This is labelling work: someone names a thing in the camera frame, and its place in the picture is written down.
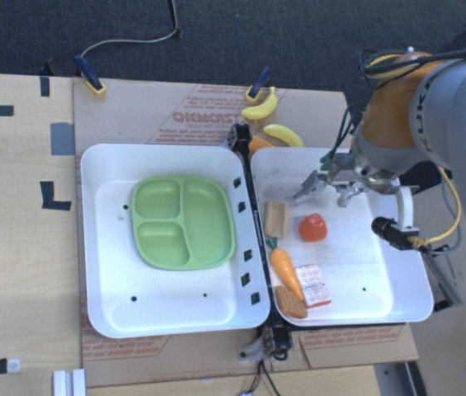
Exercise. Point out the tan bread roll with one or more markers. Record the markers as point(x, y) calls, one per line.
point(276, 220)

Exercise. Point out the red pepper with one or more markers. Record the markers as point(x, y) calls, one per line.
point(312, 228)

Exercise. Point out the green divided plate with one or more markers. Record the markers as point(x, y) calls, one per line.
point(199, 221)

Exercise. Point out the yellow banana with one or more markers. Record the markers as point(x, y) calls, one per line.
point(284, 134)
point(263, 107)

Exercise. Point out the white plastic tray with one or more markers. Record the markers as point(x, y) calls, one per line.
point(166, 303)
point(360, 270)

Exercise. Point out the brown cardboard board red print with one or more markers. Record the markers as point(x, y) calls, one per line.
point(133, 109)

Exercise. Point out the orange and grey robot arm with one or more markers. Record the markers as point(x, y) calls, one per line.
point(397, 114)

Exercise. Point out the black cylinder on white bracket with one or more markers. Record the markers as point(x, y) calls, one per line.
point(395, 229)

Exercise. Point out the red and white carton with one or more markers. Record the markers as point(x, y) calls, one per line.
point(313, 285)

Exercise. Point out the thin black rod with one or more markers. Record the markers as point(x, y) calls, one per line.
point(257, 221)

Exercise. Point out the orange carrot with green top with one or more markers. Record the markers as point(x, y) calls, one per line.
point(285, 268)

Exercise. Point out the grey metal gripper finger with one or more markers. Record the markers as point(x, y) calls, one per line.
point(307, 186)
point(346, 196)

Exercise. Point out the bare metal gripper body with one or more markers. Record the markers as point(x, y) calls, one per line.
point(356, 173)

